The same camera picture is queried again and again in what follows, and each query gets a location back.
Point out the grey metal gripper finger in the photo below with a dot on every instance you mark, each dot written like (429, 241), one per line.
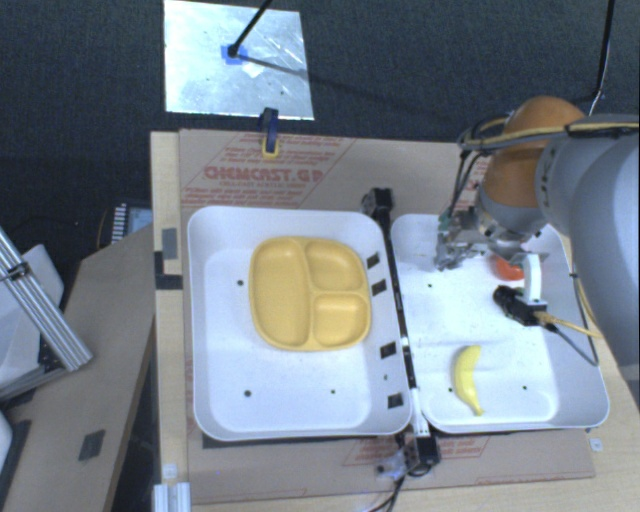
(442, 258)
(464, 255)

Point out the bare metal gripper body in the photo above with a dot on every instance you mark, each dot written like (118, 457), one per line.
(492, 244)

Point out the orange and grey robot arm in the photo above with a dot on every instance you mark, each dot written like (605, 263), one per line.
(590, 200)

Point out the red round object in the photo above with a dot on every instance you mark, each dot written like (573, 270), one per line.
(507, 271)

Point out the thin black and white rod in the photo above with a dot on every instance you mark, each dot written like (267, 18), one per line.
(400, 310)

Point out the yellow banana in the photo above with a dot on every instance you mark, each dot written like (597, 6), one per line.
(467, 375)

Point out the white plastic tray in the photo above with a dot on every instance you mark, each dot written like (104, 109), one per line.
(510, 370)
(280, 380)

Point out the yellow divided plate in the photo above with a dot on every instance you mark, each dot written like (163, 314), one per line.
(300, 295)

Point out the brown cardboard board red print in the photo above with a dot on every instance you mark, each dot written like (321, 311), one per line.
(320, 165)

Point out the black cylinder on white bracket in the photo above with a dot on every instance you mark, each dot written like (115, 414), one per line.
(520, 302)

